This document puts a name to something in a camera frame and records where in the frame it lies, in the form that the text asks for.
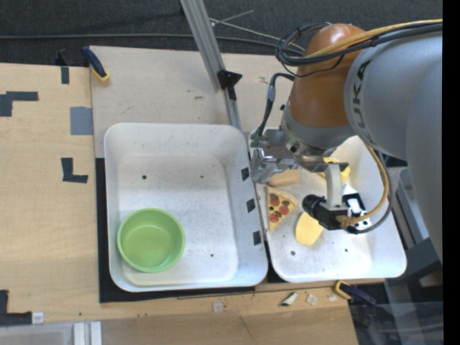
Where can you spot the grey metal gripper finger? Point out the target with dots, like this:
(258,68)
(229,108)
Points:
(278,165)
(258,167)

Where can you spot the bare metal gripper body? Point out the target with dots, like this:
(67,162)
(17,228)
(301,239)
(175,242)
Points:
(278,146)

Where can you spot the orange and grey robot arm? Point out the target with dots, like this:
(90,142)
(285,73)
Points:
(391,92)

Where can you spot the tan toy bread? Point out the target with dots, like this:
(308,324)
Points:
(285,179)

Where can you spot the toy pizza slice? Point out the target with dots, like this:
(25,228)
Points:
(278,207)

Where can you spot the yellow rounded piece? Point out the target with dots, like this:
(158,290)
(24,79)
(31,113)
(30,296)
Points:
(345,174)

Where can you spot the pale yellow oval slice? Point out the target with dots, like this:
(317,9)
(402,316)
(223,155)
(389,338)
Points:
(307,232)

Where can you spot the white plastic tray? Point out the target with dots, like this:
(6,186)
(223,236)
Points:
(179,149)
(323,261)

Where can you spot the green bowl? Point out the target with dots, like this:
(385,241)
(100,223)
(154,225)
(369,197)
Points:
(151,241)

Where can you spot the black cylinder on white bracket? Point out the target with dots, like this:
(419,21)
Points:
(328,214)

